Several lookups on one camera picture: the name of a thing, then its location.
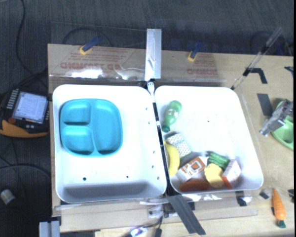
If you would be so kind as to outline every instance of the yellow device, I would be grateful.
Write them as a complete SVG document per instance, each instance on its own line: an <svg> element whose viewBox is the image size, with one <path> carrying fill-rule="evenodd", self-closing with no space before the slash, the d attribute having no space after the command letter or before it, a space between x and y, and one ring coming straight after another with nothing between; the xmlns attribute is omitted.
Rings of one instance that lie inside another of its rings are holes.
<svg viewBox="0 0 296 237"><path fill-rule="evenodd" d="M0 134L34 138L44 136L48 132L47 95L14 88L4 96L0 105Z"/></svg>

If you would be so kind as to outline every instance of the carrot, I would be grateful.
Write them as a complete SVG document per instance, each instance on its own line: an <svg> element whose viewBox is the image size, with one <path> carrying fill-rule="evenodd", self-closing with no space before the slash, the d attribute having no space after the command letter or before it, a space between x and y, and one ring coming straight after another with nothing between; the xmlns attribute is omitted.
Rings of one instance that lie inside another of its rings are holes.
<svg viewBox="0 0 296 237"><path fill-rule="evenodd" d="M180 185L180 190L182 192L190 192L190 191L204 191L209 189L209 182L206 180L189 180Z"/></svg>
<svg viewBox="0 0 296 237"><path fill-rule="evenodd" d="M280 228L285 228L286 225L284 223L284 219L286 218L286 210L281 200L281 197L275 188L273 188L273 208L275 218L278 220L277 225Z"/></svg>

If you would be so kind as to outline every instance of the display screen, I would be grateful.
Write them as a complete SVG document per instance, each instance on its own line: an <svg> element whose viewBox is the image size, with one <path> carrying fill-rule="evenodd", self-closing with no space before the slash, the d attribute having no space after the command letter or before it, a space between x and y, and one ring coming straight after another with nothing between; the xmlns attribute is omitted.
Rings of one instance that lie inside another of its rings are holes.
<svg viewBox="0 0 296 237"><path fill-rule="evenodd" d="M43 124L47 104L47 97L21 91L12 116Z"/></svg>

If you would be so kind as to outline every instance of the small green bottle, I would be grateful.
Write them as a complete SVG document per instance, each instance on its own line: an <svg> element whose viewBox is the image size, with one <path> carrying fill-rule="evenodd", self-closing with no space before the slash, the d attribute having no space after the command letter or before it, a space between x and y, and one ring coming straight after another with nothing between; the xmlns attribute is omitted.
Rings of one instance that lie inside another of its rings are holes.
<svg viewBox="0 0 296 237"><path fill-rule="evenodd" d="M177 121L177 118L179 117L179 112L182 109L182 104L177 101L171 101L166 112L164 115L163 125L162 125L162 131L169 132L170 126L174 124Z"/></svg>

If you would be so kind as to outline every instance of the toy banana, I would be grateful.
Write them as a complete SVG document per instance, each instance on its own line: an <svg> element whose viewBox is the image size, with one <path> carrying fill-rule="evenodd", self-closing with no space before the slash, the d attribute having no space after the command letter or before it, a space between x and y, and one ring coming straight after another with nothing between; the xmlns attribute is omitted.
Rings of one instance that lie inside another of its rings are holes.
<svg viewBox="0 0 296 237"><path fill-rule="evenodd" d="M178 172L178 169L180 166L179 151L175 146L172 146L166 142L165 142L165 146L170 158L169 175L174 176Z"/></svg>

